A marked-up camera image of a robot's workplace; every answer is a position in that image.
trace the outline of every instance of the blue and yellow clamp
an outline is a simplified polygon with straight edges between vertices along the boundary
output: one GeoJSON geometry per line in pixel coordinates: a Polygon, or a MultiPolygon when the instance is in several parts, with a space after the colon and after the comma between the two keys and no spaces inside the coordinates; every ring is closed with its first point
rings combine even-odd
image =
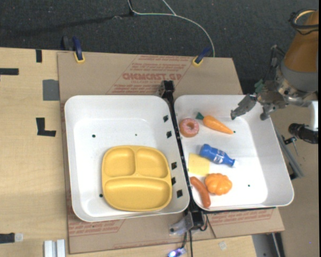
{"type": "Polygon", "coordinates": [[[73,36],[73,42],[74,42],[74,47],[75,47],[74,56],[75,56],[76,62],[77,63],[84,63],[86,59],[85,59],[84,54],[82,53],[80,40],[77,39],[75,36],[73,36]]]}
{"type": "Polygon", "coordinates": [[[206,56],[210,50],[210,47],[206,47],[204,50],[202,50],[202,52],[193,59],[193,65],[200,66],[203,62],[203,57],[206,56]]]}

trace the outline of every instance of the cardboard box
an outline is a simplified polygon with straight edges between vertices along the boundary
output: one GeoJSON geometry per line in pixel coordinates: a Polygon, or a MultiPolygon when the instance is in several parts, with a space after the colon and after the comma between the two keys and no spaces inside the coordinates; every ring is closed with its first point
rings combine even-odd
{"type": "MultiPolygon", "coordinates": [[[[169,225],[183,214],[161,215],[88,223],[78,219],[71,206],[64,105],[76,95],[157,94],[162,80],[173,80],[174,98],[188,94],[242,94],[230,58],[205,58],[201,66],[192,57],[86,53],[77,63],[73,52],[58,53],[58,74],[67,196],[70,253],[180,243],[169,225]]],[[[194,240],[216,239],[284,230],[277,208],[209,214],[209,227],[194,240]]]]}

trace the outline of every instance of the white tray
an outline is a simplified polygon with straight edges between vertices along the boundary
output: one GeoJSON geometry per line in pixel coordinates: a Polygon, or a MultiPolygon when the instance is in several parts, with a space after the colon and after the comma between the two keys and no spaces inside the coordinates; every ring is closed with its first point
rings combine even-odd
{"type": "MultiPolygon", "coordinates": [[[[224,151],[237,160],[233,168],[210,162],[210,173],[227,175],[232,189],[222,196],[211,194],[211,206],[204,208],[197,190],[193,189],[194,201],[208,211],[266,208],[285,206],[294,197],[292,183],[280,150],[272,120],[261,120],[260,104],[243,116],[231,120],[231,110],[238,106],[243,95],[184,95],[176,99],[174,107],[178,124],[186,117],[195,118],[197,113],[212,115],[235,131],[225,134],[200,124],[199,133],[181,137],[188,166],[189,153],[199,154],[204,143],[224,151]]],[[[204,177],[196,176],[201,181],[204,177]]]]}
{"type": "Polygon", "coordinates": [[[186,209],[189,192],[169,106],[162,98],[75,96],[65,104],[65,123],[72,205],[78,218],[94,222],[179,213],[186,209]],[[109,148],[121,145],[154,147],[165,155],[171,177],[175,178],[172,199],[165,208],[131,212],[106,203],[102,197],[102,158],[109,148]]]}

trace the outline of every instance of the toy carrot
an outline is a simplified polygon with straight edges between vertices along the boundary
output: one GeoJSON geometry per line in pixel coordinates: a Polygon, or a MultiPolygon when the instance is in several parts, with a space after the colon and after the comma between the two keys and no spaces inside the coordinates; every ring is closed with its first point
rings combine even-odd
{"type": "Polygon", "coordinates": [[[198,113],[196,115],[196,119],[202,120],[203,124],[212,130],[216,130],[216,131],[220,131],[220,132],[224,132],[224,133],[228,133],[228,134],[233,134],[233,131],[230,128],[225,126],[218,119],[215,119],[211,115],[203,116],[201,113],[198,113]]]}

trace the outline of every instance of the toy donut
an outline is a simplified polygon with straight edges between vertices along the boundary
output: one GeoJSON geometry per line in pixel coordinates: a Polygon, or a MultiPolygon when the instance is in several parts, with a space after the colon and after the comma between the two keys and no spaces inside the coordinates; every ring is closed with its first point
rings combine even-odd
{"type": "Polygon", "coordinates": [[[192,118],[185,118],[180,122],[180,132],[184,137],[193,137],[199,130],[198,122],[192,118]]]}

